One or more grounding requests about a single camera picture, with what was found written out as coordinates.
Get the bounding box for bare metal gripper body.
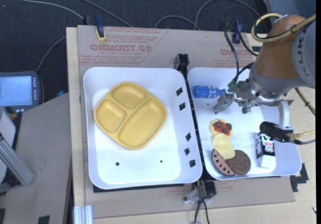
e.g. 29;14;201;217
231;80;282;107

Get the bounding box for white plastic tray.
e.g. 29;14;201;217
83;66;203;190
187;67;302;181

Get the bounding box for blue plastic bottle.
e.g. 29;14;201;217
192;85;226;99

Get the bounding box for toy pizza slice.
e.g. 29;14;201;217
209;118;233;137

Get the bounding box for thin black rod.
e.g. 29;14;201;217
182;66;207;181

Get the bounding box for yellow toy cheese slice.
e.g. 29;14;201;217
212;133;236;158

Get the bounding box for white and black carton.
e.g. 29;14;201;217
254;132;276;169

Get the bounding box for brown round toy biscuit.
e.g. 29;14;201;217
225;149;252;176

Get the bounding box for toy watermelon slice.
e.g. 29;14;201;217
211;148;236;177

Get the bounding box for yellow divided plate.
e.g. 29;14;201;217
93;81;168;151

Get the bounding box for brown cardboard board red print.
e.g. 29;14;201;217
77;25;296;218

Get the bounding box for black cylinder on white bracket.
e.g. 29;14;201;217
258;98;294;143

